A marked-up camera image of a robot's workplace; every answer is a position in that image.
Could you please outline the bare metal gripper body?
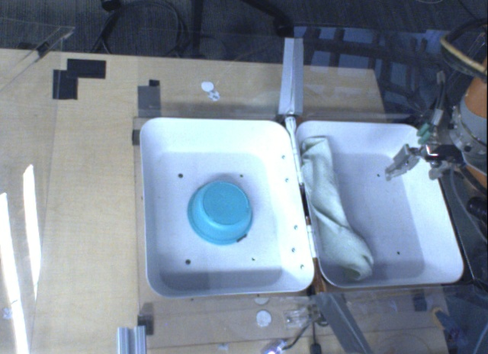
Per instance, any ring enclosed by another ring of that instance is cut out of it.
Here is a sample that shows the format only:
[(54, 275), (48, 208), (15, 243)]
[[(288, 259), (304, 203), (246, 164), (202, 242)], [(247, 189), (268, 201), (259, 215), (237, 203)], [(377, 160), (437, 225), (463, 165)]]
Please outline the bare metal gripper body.
[(482, 143), (463, 125), (441, 124), (434, 127), (436, 161), (482, 163)]

